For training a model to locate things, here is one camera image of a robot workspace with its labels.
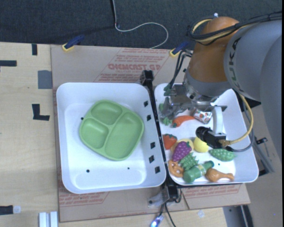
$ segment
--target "orange toy carrot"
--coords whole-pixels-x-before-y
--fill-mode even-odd
[[[173,144],[175,144],[177,141],[176,136],[172,134],[164,134],[163,135],[163,142],[164,142],[164,147],[165,149],[170,149]]]
[[[193,116],[190,116],[190,115],[178,116],[177,118],[175,118],[172,121],[172,127],[173,128],[179,127],[183,122],[188,121],[188,120],[192,120],[192,119],[195,119],[195,118]]]

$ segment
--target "green divided plate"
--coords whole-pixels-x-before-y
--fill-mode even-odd
[[[109,100],[97,101],[80,125],[82,142],[98,154],[116,161],[127,159],[144,131],[141,117]]]

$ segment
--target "bin hole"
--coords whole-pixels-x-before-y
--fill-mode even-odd
[[[154,156],[151,156],[150,158],[148,158],[150,163],[152,163],[154,160],[155,160],[155,157]]]
[[[160,172],[160,167],[159,166],[155,167],[155,173],[157,174],[159,172]]]

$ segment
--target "blue and yellow clamp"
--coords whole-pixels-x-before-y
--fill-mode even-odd
[[[188,41],[182,42],[179,46],[177,46],[176,48],[172,49],[172,50],[169,52],[169,55],[170,55],[171,57],[176,57],[176,56],[178,56],[178,54],[180,53],[180,51],[183,50],[183,49],[185,49],[188,45],[189,45],[189,42],[188,42]]]
[[[74,45],[80,44],[83,39],[84,39],[84,35],[79,35],[77,37],[74,37],[69,42],[67,42],[64,45],[62,45],[62,49],[65,52],[68,52],[68,51],[70,51],[70,50],[72,50],[74,48]]]

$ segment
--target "brown toy drumstick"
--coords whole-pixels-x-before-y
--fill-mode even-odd
[[[209,168],[205,174],[206,178],[211,182],[216,182],[221,178],[228,178],[234,180],[235,177],[232,173],[222,173],[214,168]]]

